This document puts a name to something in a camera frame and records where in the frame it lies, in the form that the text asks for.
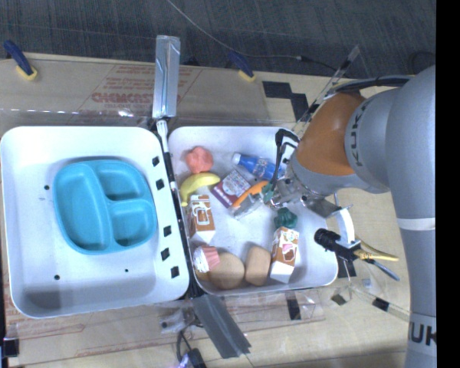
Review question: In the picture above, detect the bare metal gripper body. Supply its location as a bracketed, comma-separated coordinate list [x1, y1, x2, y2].
[261, 176, 307, 210]

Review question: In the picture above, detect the orange carrot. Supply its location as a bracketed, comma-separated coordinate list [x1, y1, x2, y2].
[231, 179, 271, 209]

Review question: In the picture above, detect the green broccoli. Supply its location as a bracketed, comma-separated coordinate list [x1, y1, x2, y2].
[272, 207, 299, 230]

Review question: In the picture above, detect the red and white packet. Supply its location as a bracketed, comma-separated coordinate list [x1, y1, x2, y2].
[210, 169, 252, 209]

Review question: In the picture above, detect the white plastic tray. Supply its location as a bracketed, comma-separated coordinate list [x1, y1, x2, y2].
[0, 125, 191, 319]
[167, 125, 339, 297]

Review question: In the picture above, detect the blue bottle with white cap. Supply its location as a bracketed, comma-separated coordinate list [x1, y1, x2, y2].
[231, 152, 287, 182]

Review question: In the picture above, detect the orange and white carton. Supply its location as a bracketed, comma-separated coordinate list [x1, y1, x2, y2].
[268, 226, 301, 285]
[186, 193, 217, 245]

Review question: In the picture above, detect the yellow banana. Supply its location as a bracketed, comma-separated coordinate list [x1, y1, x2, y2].
[179, 172, 222, 208]

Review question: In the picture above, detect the tan bread roll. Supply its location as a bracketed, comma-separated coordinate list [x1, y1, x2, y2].
[245, 245, 273, 288]
[207, 251, 246, 291]

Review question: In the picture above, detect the pink cupcake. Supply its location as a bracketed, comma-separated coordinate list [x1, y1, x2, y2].
[192, 245, 221, 274]

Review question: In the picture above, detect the salmon pink lumpy toy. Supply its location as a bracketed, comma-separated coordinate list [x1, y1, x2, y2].
[184, 146, 215, 175]

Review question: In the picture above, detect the thin black and white rod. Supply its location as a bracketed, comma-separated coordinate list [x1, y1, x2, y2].
[155, 119, 196, 299]

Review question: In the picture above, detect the blue divided plate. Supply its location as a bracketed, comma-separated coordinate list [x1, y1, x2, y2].
[52, 159, 159, 256]

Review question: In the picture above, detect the brown cardboard board, red print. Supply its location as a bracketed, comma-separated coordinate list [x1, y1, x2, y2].
[0, 51, 412, 368]

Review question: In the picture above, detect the black cylinder on white bracket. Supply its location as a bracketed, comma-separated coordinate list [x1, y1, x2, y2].
[313, 205, 363, 265]

